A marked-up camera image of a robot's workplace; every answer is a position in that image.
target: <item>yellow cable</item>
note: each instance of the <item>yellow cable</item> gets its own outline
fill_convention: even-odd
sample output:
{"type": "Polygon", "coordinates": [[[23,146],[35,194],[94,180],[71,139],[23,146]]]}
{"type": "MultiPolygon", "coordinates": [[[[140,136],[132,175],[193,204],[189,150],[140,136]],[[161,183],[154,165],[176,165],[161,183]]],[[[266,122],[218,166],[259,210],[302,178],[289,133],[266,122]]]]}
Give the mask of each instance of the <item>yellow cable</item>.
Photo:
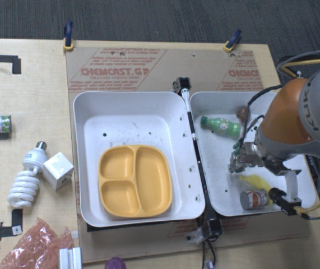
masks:
{"type": "Polygon", "coordinates": [[[306,214],[309,211],[313,211],[318,208],[320,208],[320,204],[314,205],[310,208],[302,208],[301,206],[294,206],[294,210],[296,211],[297,214],[306,214]]]}
{"type": "Polygon", "coordinates": [[[320,64],[320,59],[307,60],[307,61],[298,61],[298,62],[289,62],[287,64],[284,64],[283,67],[309,65],[309,64],[320,64]]]}
{"type": "Polygon", "coordinates": [[[281,69],[286,72],[289,76],[291,76],[292,78],[297,78],[297,75],[295,73],[292,73],[291,71],[289,71],[287,68],[285,68],[284,66],[281,67],[281,69]]]}
{"type": "Polygon", "coordinates": [[[297,78],[297,75],[295,73],[293,73],[292,71],[288,70],[287,67],[290,67],[290,66],[302,66],[302,65],[309,65],[309,64],[320,64],[320,59],[307,60],[307,61],[298,61],[298,62],[289,62],[287,64],[284,64],[281,67],[281,70],[286,72],[292,78],[297,78]]]}

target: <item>yellow plate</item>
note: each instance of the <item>yellow plate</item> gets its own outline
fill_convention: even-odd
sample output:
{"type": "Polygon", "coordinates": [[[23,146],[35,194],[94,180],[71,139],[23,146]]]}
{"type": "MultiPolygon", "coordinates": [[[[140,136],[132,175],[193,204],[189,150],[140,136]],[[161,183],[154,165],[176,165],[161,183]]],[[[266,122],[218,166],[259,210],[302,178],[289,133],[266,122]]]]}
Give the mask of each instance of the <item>yellow plate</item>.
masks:
{"type": "Polygon", "coordinates": [[[165,155],[146,145],[116,146],[99,160],[99,191],[105,209],[120,217],[150,217],[172,202],[165,155]]]}

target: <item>pink net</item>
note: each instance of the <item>pink net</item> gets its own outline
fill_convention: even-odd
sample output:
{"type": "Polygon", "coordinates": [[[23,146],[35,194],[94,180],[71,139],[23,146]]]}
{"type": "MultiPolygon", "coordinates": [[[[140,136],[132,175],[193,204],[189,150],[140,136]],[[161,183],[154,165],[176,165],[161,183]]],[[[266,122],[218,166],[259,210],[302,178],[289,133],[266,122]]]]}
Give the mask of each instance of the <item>pink net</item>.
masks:
{"type": "Polygon", "coordinates": [[[37,218],[35,225],[0,263],[0,269],[57,269],[59,250],[73,247],[67,228],[57,236],[44,220],[37,218]]]}

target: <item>white plastic tray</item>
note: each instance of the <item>white plastic tray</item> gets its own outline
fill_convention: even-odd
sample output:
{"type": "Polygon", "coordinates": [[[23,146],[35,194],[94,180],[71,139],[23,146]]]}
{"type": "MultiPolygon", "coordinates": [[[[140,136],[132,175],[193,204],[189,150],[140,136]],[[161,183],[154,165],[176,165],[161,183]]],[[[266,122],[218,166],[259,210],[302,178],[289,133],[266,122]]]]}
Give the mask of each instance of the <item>white plastic tray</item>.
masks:
{"type": "Polygon", "coordinates": [[[83,92],[74,100],[80,208],[94,227],[195,219],[205,200],[183,99],[172,92],[83,92]],[[101,203],[98,162],[110,147],[149,145],[166,156],[173,199],[151,218],[116,217],[101,203]]]}
{"type": "MultiPolygon", "coordinates": [[[[240,175],[256,174],[263,178],[271,187],[277,187],[286,192],[286,181],[284,177],[277,177],[266,168],[246,168],[241,173],[229,173],[233,145],[238,141],[231,137],[211,132],[208,128],[201,126],[201,117],[225,118],[232,122],[240,122],[236,112],[246,106],[257,92],[197,92],[191,96],[190,106],[194,120],[194,128],[198,138],[203,169],[205,171],[206,183],[213,208],[224,216],[239,216],[262,214],[280,211],[279,206],[271,205],[253,210],[243,210],[240,204],[240,193],[243,190],[243,182],[239,180],[240,175]]],[[[266,111],[273,100],[275,93],[269,92],[257,99],[250,107],[251,121],[266,111]]],[[[247,134],[245,141],[254,140],[255,131],[247,134]]],[[[312,177],[307,168],[303,155],[284,163],[292,170],[301,169],[297,175],[298,197],[302,199],[302,206],[307,208],[313,206],[316,201],[316,190],[312,177]]]]}

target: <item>bottle cap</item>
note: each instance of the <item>bottle cap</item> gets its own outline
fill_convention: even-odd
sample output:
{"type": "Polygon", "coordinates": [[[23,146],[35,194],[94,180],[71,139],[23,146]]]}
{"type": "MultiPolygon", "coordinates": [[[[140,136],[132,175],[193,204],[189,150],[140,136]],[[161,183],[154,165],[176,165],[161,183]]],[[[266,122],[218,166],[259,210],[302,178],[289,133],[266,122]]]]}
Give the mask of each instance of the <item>bottle cap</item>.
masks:
{"type": "Polygon", "coordinates": [[[207,123],[208,118],[207,117],[202,117],[201,118],[201,124],[206,124],[207,123]]]}

